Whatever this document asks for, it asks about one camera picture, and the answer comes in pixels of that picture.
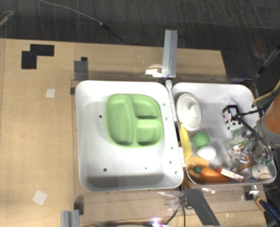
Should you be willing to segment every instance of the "green lime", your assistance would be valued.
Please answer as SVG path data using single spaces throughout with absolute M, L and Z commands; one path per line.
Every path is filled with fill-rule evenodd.
M 206 133 L 198 132 L 192 137 L 192 141 L 196 146 L 202 147 L 208 145 L 208 143 L 210 142 L 210 138 Z

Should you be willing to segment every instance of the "green divided plate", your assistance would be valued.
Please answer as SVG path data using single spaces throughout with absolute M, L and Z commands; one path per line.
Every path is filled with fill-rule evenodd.
M 108 137 L 117 146 L 152 146 L 163 139 L 161 111 L 149 96 L 112 95 L 106 102 L 105 118 Z

